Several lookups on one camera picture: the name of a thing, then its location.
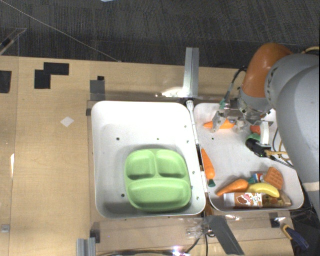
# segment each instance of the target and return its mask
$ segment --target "green divided plate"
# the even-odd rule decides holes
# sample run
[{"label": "green divided plate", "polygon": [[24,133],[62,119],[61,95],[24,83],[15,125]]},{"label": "green divided plate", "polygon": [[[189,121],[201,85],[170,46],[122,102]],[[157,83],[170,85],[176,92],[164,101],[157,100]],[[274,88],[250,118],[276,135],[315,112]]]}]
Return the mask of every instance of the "green divided plate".
[{"label": "green divided plate", "polygon": [[170,212],[191,199],[191,183],[183,157],[167,149],[144,149],[125,161],[125,187],[130,203],[144,212]]}]

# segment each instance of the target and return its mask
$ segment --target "white tape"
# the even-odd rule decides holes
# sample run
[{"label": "white tape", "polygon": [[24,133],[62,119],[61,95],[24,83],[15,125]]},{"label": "white tape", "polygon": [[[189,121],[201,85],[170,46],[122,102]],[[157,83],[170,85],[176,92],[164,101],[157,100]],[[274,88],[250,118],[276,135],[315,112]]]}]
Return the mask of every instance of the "white tape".
[{"label": "white tape", "polygon": [[75,120],[67,116],[65,119],[61,121],[61,124],[63,124],[65,127],[69,127],[74,121]]},{"label": "white tape", "polygon": [[320,191],[320,181],[318,182],[310,182],[310,183],[303,183],[304,189],[307,192],[315,192]]}]

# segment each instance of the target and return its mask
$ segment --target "white diamond sticker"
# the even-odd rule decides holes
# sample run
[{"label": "white diamond sticker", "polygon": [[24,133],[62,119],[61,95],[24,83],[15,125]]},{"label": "white diamond sticker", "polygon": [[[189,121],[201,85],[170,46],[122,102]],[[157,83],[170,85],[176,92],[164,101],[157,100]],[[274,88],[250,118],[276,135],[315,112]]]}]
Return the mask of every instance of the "white diamond sticker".
[{"label": "white diamond sticker", "polygon": [[61,124],[63,124],[65,127],[69,127],[75,120],[67,116],[65,119],[61,121]]}]

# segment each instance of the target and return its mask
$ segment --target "toy banana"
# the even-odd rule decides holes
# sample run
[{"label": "toy banana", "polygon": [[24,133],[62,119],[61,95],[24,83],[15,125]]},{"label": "toy banana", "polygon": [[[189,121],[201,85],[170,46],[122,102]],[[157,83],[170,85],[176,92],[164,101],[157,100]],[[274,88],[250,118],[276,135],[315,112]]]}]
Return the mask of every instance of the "toy banana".
[{"label": "toy banana", "polygon": [[267,184],[267,183],[252,184],[249,186],[247,193],[265,193],[265,194],[272,196],[274,198],[280,197],[280,193],[279,193],[278,189],[276,189],[274,186]]}]

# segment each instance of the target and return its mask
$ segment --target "gray metal bar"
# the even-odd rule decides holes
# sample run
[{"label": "gray metal bar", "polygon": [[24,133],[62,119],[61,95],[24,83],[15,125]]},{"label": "gray metal bar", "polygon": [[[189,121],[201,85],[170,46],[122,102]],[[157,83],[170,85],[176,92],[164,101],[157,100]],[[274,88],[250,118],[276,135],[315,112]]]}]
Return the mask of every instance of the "gray metal bar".
[{"label": "gray metal bar", "polygon": [[199,87],[199,48],[187,48],[185,53],[183,96],[186,98],[198,97]]},{"label": "gray metal bar", "polygon": [[94,237],[78,239],[76,242],[76,256],[96,256],[96,239]]}]

